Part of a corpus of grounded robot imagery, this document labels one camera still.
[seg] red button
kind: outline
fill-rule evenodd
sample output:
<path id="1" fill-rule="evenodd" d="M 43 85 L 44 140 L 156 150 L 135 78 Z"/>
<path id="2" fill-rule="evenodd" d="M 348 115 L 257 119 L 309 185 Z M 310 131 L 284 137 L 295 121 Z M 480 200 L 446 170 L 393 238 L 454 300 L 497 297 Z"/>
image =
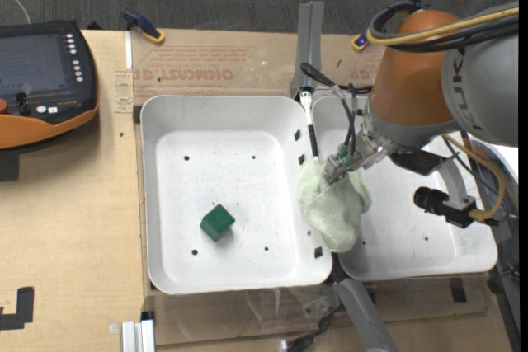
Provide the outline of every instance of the red button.
<path id="1" fill-rule="evenodd" d="M 0 98 L 0 115 L 7 115 L 7 101 Z"/>

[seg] green cube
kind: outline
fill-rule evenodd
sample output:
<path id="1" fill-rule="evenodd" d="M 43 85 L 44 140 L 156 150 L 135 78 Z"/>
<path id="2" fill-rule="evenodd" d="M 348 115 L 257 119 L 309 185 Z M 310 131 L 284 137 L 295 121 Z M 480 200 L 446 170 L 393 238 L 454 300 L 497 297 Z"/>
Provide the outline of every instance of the green cube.
<path id="1" fill-rule="evenodd" d="M 201 220 L 201 229 L 213 241 L 218 241 L 234 223 L 234 217 L 221 204 L 218 204 Z"/>

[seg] green cloth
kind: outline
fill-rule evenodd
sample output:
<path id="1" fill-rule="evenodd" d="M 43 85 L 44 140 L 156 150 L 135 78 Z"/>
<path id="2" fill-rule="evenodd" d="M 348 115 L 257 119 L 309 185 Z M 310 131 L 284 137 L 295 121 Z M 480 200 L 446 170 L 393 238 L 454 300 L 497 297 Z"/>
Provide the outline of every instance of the green cloth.
<path id="1" fill-rule="evenodd" d="M 332 252 L 347 252 L 360 234 L 361 214 L 371 204 L 360 171 L 348 172 L 329 185 L 318 159 L 304 162 L 297 185 L 297 198 L 304 216 L 321 232 Z"/>

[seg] yellow cable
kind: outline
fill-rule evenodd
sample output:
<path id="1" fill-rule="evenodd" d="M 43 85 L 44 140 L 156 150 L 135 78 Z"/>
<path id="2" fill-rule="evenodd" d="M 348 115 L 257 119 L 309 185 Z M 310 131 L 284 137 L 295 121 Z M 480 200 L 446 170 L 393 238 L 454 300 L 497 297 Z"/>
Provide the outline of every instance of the yellow cable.
<path id="1" fill-rule="evenodd" d="M 484 220 L 488 220 L 489 218 L 492 218 L 495 215 L 495 213 L 498 211 L 499 207 L 501 206 L 502 200 L 504 199 L 504 192 L 506 190 L 506 187 L 504 185 L 504 180 L 502 179 L 501 172 L 498 170 L 496 165 L 494 165 L 493 163 L 491 163 L 489 160 L 485 159 L 484 157 L 480 157 L 478 154 L 473 153 L 471 150 L 467 149 L 464 145 L 455 141 L 451 136 L 447 134 L 442 135 L 442 136 L 444 137 L 444 139 L 446 139 L 447 141 L 455 145 L 458 149 L 466 153 L 469 157 L 473 158 L 476 162 L 483 165 L 484 167 L 487 167 L 497 177 L 498 194 L 497 194 L 497 200 L 495 201 L 495 205 L 490 210 L 475 209 L 469 212 L 469 216 L 471 218 L 473 218 L 479 223 L 483 223 Z"/>
<path id="2" fill-rule="evenodd" d="M 402 43 L 411 43 L 413 41 L 422 41 L 426 38 L 435 35 L 444 35 L 448 32 L 463 30 L 464 28 L 469 28 L 470 26 L 476 26 L 479 24 L 484 24 L 486 22 L 498 21 L 499 19 L 504 19 L 515 15 L 519 15 L 519 7 L 510 7 L 508 9 L 504 9 L 503 11 L 493 12 L 482 16 L 476 16 L 475 18 L 470 18 L 465 21 L 457 21 L 446 26 L 438 26 L 437 28 L 432 28 L 430 30 L 414 32 L 411 34 L 401 35 L 390 39 L 379 39 L 377 37 L 374 37 L 370 32 L 370 29 L 367 31 L 366 36 L 368 41 L 373 45 L 399 45 Z"/>

